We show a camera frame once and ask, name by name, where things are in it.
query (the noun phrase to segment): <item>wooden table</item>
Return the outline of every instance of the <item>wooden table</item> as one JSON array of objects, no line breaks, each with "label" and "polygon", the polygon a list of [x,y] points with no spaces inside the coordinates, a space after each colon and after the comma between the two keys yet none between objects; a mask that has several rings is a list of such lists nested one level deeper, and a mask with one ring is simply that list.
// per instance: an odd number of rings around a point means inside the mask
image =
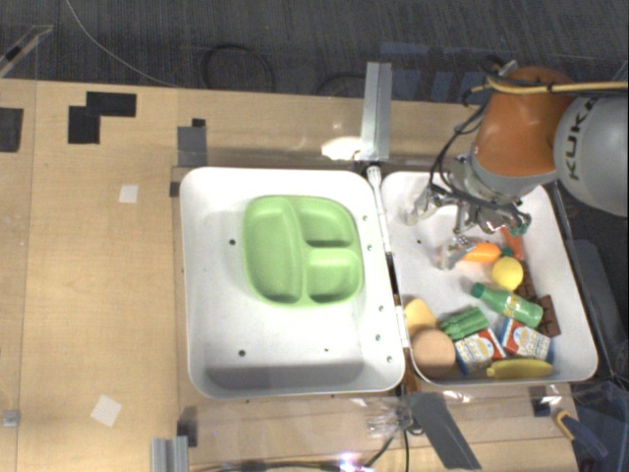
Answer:
[{"label": "wooden table", "polygon": [[[137,116],[102,117],[100,145],[69,145],[68,107],[85,105],[89,90],[135,93]],[[362,101],[1,80],[0,106],[25,111],[20,151],[0,153],[0,409],[22,416],[0,428],[0,471],[147,471],[150,440],[174,437],[179,418],[169,197],[177,128],[205,119],[210,160],[217,149],[252,162],[270,151],[301,159],[359,135]],[[394,102],[392,153],[435,155],[467,113]],[[138,186],[136,203],[119,202],[125,185]],[[574,413],[568,386],[553,389]],[[90,418],[102,394],[122,404],[112,427]],[[451,411],[485,470],[576,470],[570,443],[533,417],[524,388],[470,395],[479,403]],[[315,434],[333,426],[309,421]],[[358,442],[356,451],[378,446]],[[301,453],[293,444],[286,455]],[[425,437],[411,445],[413,470],[443,469]],[[403,455],[396,441],[378,470],[403,469]]]}]

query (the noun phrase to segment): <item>dark gray carpet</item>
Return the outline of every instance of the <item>dark gray carpet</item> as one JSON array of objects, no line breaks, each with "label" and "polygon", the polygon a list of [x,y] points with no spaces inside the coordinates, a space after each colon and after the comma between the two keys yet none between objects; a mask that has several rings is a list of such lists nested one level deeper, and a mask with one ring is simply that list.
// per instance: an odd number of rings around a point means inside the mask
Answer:
[{"label": "dark gray carpet", "polygon": [[[556,68],[578,81],[607,80],[627,59],[628,0],[71,1],[86,28],[115,54],[187,88],[203,87],[203,54],[226,43],[261,55],[280,92],[318,88],[360,96],[366,62],[380,60],[393,63],[396,98],[436,101],[457,101],[476,84],[477,62],[488,53]],[[153,84],[95,47],[63,0],[0,2],[2,51],[31,25],[54,27],[36,60],[12,76]],[[255,63],[214,69],[213,82],[267,89],[260,77],[266,72],[255,74]],[[600,247],[626,322],[626,220],[577,206],[572,215],[575,234]]]}]

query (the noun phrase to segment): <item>clear plastic sheet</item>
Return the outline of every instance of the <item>clear plastic sheet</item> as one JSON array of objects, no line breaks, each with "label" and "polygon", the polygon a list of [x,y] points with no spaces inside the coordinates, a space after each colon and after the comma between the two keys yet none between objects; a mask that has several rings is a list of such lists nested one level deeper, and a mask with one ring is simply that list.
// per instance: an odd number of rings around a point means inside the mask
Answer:
[{"label": "clear plastic sheet", "polygon": [[[601,256],[605,255],[604,251],[599,249],[593,241],[580,237],[584,234],[582,224],[587,215],[599,217],[601,222],[605,222],[610,236],[614,236],[619,231],[622,232],[622,227],[618,228],[618,219],[610,223],[608,215],[602,212],[592,211],[591,208],[586,207],[575,208],[575,200],[560,184],[555,183],[550,189],[557,218],[564,230],[565,244],[571,257],[572,268],[580,284],[581,294],[588,311],[590,327],[597,339],[600,358],[597,379],[602,382],[613,380],[624,389],[629,389],[629,344],[625,329],[626,318],[623,319],[621,316],[619,306],[621,303],[616,301],[607,279],[607,269],[601,259]],[[601,235],[602,232],[592,233],[594,238],[600,239]],[[613,259],[610,254],[606,255],[607,259],[609,257]],[[618,263],[618,270],[621,271],[623,261],[620,260]]]},{"label": "clear plastic sheet", "polygon": [[14,470],[21,419],[35,82],[0,79],[0,107],[14,114],[23,110],[17,151],[0,151],[0,466]]},{"label": "clear plastic sheet", "polygon": [[621,471],[629,467],[629,393],[613,381],[580,383],[573,387],[580,422],[595,433],[607,456],[592,460],[582,442],[575,453],[583,466],[596,471]]},{"label": "clear plastic sheet", "polygon": [[[566,461],[570,463],[574,458],[569,441],[552,420],[559,410],[575,414],[569,388],[550,385],[542,396],[525,389],[505,391],[493,396],[477,390],[440,392],[481,465],[496,465],[495,456],[487,454],[491,446],[496,452],[508,452],[511,463],[539,463],[526,454],[533,442],[543,449],[547,447],[542,444],[551,443],[557,460],[564,460],[564,466]],[[207,401],[183,416],[189,417],[186,430],[194,429],[195,446],[189,453],[193,471],[247,470],[255,463],[264,463],[269,469],[274,464],[294,463],[365,466],[385,447],[373,466],[397,470],[395,459],[404,453],[405,431],[412,463],[424,462],[428,470],[443,470],[431,449],[430,436],[421,428],[412,428],[405,399],[393,394]]]}]

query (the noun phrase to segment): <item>green divided plate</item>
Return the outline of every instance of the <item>green divided plate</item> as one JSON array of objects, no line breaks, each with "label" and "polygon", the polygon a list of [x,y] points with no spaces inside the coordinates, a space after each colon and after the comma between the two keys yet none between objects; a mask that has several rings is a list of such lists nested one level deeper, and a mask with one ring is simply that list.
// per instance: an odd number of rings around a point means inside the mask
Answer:
[{"label": "green divided plate", "polygon": [[363,288],[356,224],[339,203],[311,196],[265,196],[249,203],[243,221],[247,280],[264,302],[320,305],[346,302]]}]

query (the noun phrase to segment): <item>white tape mark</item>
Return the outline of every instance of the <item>white tape mark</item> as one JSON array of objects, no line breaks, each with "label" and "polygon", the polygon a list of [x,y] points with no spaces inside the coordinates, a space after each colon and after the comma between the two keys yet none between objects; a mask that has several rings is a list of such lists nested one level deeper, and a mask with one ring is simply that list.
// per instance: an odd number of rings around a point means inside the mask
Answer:
[{"label": "white tape mark", "polygon": [[123,185],[120,190],[120,203],[137,203],[138,202],[138,190],[139,185]]},{"label": "white tape mark", "polygon": [[107,427],[113,427],[121,409],[122,404],[119,404],[107,395],[100,395],[100,398],[91,411],[90,416],[97,422],[100,422]]},{"label": "white tape mark", "polygon": [[361,407],[367,407],[367,403],[363,398],[351,398],[350,400]]}]

